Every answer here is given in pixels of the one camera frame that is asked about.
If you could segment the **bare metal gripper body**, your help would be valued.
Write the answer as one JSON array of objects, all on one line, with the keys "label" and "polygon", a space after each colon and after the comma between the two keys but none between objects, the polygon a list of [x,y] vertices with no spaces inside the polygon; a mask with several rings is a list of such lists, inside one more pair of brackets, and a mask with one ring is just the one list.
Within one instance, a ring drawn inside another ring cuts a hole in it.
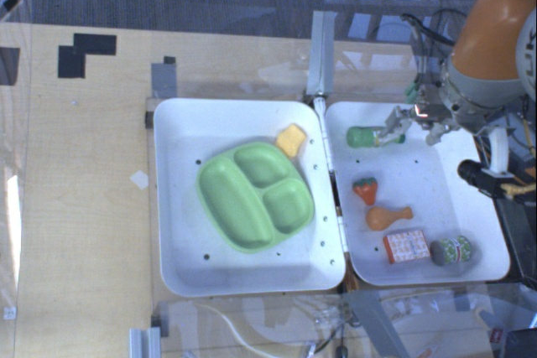
[{"label": "bare metal gripper body", "polygon": [[457,130],[451,111],[442,99],[441,84],[421,84],[412,108],[412,118],[424,129],[442,126],[446,130]]}]

